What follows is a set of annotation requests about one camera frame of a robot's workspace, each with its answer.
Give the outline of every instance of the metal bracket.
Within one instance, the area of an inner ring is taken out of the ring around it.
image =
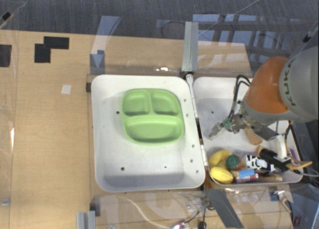
[[[244,228],[222,189],[208,189],[205,194],[226,228]]]
[[[198,57],[198,22],[185,23],[184,54],[182,72],[197,70]]]
[[[1,206],[10,206],[10,198],[2,198]]]
[[[201,145],[201,146],[200,146],[200,150],[201,150],[201,155],[202,155],[202,157],[203,157],[204,166],[208,166],[207,155],[206,155],[206,150],[205,150],[204,145]]]
[[[76,215],[77,229],[95,229],[95,211],[78,212]]]

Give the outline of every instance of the green ball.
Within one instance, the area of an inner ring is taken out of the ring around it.
[[[229,170],[238,170],[241,167],[241,159],[238,155],[230,155],[226,159],[226,166]]]

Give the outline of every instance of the wooden table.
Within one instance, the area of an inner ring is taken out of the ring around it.
[[[76,213],[87,212],[92,199],[85,87],[90,73],[90,53],[97,44],[96,37],[20,31],[14,35],[18,38],[17,42],[6,38],[12,36],[9,32],[0,31],[0,44],[18,46],[19,62],[11,204],[0,210],[3,218],[8,217],[10,211],[10,220],[4,219],[0,227],[73,229],[76,227]],[[35,63],[34,45],[43,43],[44,36],[69,37],[69,49],[52,49],[51,63]],[[128,62],[124,57],[126,55],[130,58],[130,66],[153,67],[158,65],[160,58],[163,65],[174,68],[177,67],[176,62],[182,60],[182,50],[181,40],[112,37],[105,50],[106,65],[110,69],[118,69]],[[213,58],[222,51],[245,54],[243,47],[204,44],[199,49],[201,67],[223,70],[223,67],[227,69],[236,64],[237,71],[249,72],[247,56],[237,60],[237,63],[229,63],[231,59],[227,57],[218,57],[219,63],[212,63]],[[70,94],[61,93],[64,85],[71,85]],[[112,212],[119,214],[119,219],[117,223],[112,223],[121,229],[158,228],[154,223],[146,222],[137,207],[147,214],[148,219],[166,227],[179,222],[183,218],[179,216],[188,215],[185,207],[177,214],[178,220],[167,219],[169,216],[150,210],[150,205],[163,209],[173,207],[172,204],[179,202],[175,192],[100,193],[104,207],[112,209],[117,205]],[[271,202],[267,195],[253,203],[238,202],[235,196],[229,198],[246,228],[291,227],[289,213],[279,202]],[[110,218],[101,217],[97,221],[97,228],[102,229],[107,227]],[[207,212],[206,221],[208,228],[223,228],[215,211]]]

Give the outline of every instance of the toy food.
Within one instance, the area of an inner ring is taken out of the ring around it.
[[[208,159],[209,168],[217,166],[219,162],[221,162],[222,160],[226,160],[226,158],[232,154],[232,152],[226,149],[219,150],[216,153],[212,154],[211,157]]]
[[[229,170],[238,170],[241,167],[241,159],[238,155],[230,155],[226,159],[226,166]]]
[[[221,160],[218,164],[217,164],[218,167],[220,168],[224,168],[227,170],[227,166],[226,166],[226,160]]]
[[[223,184],[230,184],[234,179],[229,171],[218,166],[211,168],[210,175],[213,179]]]

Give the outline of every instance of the black square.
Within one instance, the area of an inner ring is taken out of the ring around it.
[[[46,49],[69,49],[69,38],[65,37],[44,37],[44,48]]]
[[[11,16],[10,12],[6,12],[3,16],[2,16],[2,19],[4,21],[8,20],[8,18]]]
[[[0,45],[0,67],[10,66],[11,50],[11,45]]]
[[[44,48],[44,44],[36,44],[34,47],[35,63],[51,63],[51,49]]]

